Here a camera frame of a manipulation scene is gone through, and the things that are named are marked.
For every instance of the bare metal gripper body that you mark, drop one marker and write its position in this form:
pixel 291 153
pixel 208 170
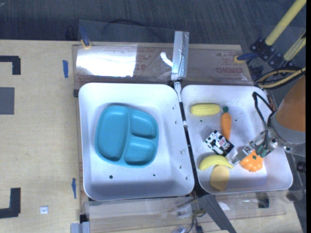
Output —
pixel 261 139

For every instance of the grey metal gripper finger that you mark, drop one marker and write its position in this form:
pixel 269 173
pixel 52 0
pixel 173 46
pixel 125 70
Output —
pixel 240 155

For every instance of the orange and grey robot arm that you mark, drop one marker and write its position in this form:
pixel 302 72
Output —
pixel 291 115

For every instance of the orange bell pepper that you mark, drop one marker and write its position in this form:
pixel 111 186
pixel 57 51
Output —
pixel 252 164

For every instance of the cow print carton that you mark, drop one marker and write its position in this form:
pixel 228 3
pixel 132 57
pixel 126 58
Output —
pixel 218 142

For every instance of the yellow banana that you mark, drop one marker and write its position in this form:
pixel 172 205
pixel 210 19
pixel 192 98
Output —
pixel 213 160

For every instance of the yellow flat slice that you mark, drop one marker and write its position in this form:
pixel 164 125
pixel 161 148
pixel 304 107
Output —
pixel 219 178

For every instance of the white plastic tray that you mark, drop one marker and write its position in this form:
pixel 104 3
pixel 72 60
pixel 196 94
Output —
pixel 247 110
pixel 136 183

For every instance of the orange carrot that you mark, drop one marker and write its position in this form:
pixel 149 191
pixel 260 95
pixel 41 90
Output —
pixel 226 125

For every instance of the yellow corn cob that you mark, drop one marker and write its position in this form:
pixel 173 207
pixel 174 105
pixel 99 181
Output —
pixel 205 109

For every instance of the blue divided plate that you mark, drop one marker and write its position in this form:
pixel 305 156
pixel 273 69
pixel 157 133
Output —
pixel 114 135

